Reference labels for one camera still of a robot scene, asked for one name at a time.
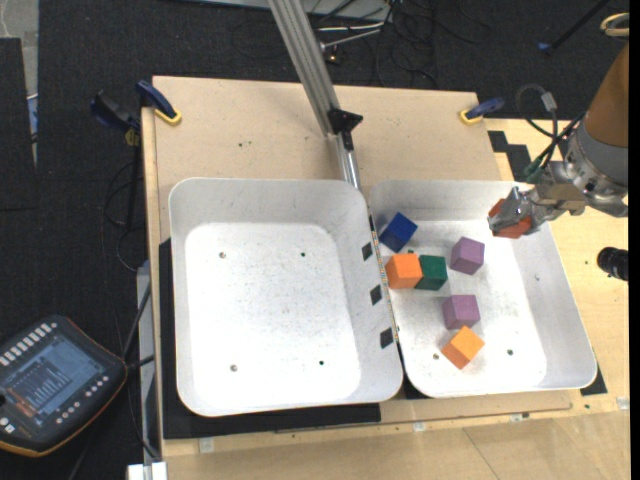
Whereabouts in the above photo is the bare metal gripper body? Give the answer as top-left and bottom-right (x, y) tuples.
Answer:
(525, 160), (629, 225)

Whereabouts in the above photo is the red cube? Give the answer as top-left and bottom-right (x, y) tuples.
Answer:
(488, 197), (533, 240)

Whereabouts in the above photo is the purple cube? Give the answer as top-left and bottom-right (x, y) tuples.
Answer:
(441, 293), (482, 331)
(449, 235), (487, 276)

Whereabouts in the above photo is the white plastic tray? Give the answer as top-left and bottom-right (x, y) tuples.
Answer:
(368, 179), (599, 400)
(167, 176), (405, 418)

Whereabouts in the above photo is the green cube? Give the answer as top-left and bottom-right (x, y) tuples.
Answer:
(413, 254), (449, 292)

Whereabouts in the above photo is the blue cube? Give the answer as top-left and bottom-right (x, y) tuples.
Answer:
(378, 211), (419, 254)

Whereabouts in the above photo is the orange cube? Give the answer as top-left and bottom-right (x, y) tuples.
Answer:
(384, 252), (425, 291)
(440, 324), (486, 371)

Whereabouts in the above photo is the pale wood board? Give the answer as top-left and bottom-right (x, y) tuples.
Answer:
(151, 74), (574, 427)

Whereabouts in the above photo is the black cylinder on white bracket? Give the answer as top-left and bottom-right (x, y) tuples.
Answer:
(596, 246), (630, 283)

